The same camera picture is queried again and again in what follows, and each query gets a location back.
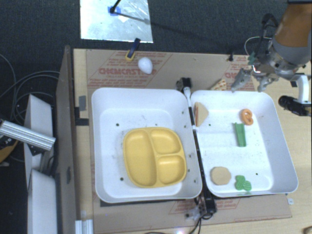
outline yellow divided plate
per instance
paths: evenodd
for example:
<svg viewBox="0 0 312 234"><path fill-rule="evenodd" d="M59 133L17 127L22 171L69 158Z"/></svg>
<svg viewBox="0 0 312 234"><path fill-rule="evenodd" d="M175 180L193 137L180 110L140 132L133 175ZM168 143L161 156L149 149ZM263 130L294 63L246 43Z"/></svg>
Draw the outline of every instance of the yellow divided plate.
<svg viewBox="0 0 312 234"><path fill-rule="evenodd" d="M123 140L123 157L130 180L139 187L173 185L186 175L180 138L168 128L147 127L129 131Z"/></svg>

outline white tray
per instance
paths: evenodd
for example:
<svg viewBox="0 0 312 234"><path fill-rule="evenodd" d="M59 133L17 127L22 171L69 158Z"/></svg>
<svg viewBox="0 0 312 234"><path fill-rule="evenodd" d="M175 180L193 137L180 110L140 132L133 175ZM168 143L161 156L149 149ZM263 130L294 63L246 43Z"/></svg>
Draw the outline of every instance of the white tray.
<svg viewBox="0 0 312 234"><path fill-rule="evenodd" d="M274 102L265 93L196 91L191 102L201 102L209 111L197 128L206 182L218 197L291 193L298 186L297 175L279 123ZM253 113L253 125L245 126L246 147L238 147L233 123L242 123L243 109ZM227 185L215 185L210 178L213 167L229 169ZM235 176L251 182L250 192L236 190Z"/></svg>
<svg viewBox="0 0 312 234"><path fill-rule="evenodd" d="M195 198L202 189L185 96L176 90L100 88L92 95L97 195L109 203ZM188 172L183 181L140 188L128 178L122 141L134 128L166 127L181 139Z"/></svg>

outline cardboard sheet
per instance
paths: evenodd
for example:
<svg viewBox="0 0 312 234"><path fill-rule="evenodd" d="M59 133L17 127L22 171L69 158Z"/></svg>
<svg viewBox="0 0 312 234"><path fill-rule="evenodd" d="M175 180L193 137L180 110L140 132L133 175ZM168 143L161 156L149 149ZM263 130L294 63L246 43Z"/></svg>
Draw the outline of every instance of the cardboard sheet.
<svg viewBox="0 0 312 234"><path fill-rule="evenodd" d="M245 56L227 60L226 55L137 52L132 62L124 59L126 51L87 50L87 97L91 108L92 93L99 87L139 87L174 89L181 77L191 77L193 91L209 89L222 78L229 89L236 73L247 67ZM140 57L148 56L154 65L151 75L137 67ZM254 91L252 81L244 90ZM154 230L194 226L185 214L193 200L101 206L95 192L92 114L89 110L93 220L96 234ZM217 213L203 225L291 217L285 195L265 195L247 198L217 199Z"/></svg>

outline black stick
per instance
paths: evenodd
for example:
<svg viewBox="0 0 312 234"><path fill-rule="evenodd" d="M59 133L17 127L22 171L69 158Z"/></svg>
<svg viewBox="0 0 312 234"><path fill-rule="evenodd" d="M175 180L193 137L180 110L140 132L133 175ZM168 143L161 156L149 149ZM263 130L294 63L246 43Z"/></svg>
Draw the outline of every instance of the black stick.
<svg viewBox="0 0 312 234"><path fill-rule="evenodd" d="M109 9L109 12L112 14L115 12L115 9L117 7L117 5L119 4L121 0L117 0L117 2L114 4L114 6L112 8Z"/></svg>

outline toy bread slice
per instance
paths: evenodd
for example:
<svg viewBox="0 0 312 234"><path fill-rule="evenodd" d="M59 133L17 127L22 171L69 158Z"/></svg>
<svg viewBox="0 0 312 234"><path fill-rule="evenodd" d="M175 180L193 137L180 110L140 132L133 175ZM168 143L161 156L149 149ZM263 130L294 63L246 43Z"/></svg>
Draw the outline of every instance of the toy bread slice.
<svg viewBox="0 0 312 234"><path fill-rule="evenodd" d="M199 127L208 116L208 110L200 102L195 102L195 125Z"/></svg>

